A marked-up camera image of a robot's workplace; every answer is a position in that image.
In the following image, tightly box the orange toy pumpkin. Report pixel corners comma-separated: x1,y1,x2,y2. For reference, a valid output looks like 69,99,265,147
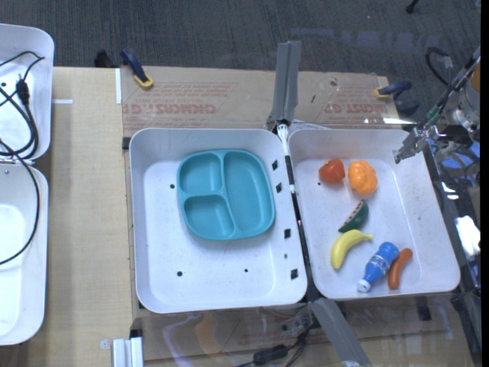
347,160,379,196

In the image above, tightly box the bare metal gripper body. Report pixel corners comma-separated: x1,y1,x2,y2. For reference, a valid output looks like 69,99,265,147
424,103,481,141

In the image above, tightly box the black cylinder on white bracket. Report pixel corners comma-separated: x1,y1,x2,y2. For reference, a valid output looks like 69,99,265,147
438,125,474,159

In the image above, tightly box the thin black and white rod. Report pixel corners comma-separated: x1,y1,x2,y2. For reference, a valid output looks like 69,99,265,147
277,123,311,271

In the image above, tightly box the brown cardboard board, red print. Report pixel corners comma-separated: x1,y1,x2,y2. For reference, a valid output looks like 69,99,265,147
119,64,461,362

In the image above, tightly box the orange toy sausage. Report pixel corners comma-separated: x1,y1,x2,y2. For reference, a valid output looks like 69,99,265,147
387,247,414,291

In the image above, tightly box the red-orange toy pepper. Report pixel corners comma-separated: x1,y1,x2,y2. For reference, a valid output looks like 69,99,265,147
318,158,347,185

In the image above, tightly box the blue divided plate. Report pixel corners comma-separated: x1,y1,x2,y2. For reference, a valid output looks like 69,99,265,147
176,148,277,242

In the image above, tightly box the blue toy bottle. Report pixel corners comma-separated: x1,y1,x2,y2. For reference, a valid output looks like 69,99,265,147
356,241,400,294

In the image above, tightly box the white plastic tray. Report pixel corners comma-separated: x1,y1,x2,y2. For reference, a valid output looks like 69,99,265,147
128,128,309,315
287,128,461,302

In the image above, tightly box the yellow banana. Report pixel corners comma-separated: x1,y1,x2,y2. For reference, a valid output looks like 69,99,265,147
329,229,374,271

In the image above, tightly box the toy watermelon slice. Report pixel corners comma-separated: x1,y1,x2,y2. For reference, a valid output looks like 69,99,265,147
337,199,371,234

